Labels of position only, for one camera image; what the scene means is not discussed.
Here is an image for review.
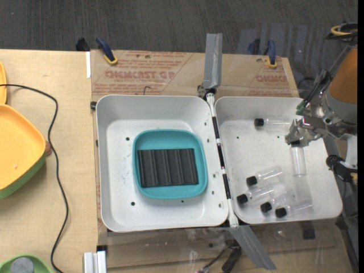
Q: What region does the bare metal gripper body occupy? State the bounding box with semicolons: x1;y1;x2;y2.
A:
301;106;358;139

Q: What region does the clear plastic bottle black cap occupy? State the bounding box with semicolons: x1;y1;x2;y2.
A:
260;192;296;213
254;118;293;131
289;140;307;178
275;199;313;218
246;166;284;187
236;185;275;205

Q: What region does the white plastic tray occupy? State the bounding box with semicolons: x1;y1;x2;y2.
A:
213;96;344;226
95;94;230;233

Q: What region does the thin black and white rod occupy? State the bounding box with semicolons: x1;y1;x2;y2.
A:
205;93;239;229

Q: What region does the teal plate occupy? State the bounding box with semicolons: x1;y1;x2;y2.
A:
132;129;208;200

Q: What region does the brown cardboard board red print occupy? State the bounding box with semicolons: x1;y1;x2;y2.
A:
90;49;337;268

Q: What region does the black ribbed holder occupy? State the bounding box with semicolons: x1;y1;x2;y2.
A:
137;148;200;188

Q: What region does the green plate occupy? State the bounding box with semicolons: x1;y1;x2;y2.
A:
0;253;55;273
0;151;48;200

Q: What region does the yellow plate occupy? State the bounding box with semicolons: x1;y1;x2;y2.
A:
0;104;47;192

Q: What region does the grey cylinder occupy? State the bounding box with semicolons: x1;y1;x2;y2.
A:
10;257;35;273

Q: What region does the black cylinder on white bracket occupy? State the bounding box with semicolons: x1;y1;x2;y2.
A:
326;134;358;182

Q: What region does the black block with thin wires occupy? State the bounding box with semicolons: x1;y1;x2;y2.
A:
197;85;217;100

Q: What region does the black handled tool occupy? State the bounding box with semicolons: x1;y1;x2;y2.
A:
221;247;243;273

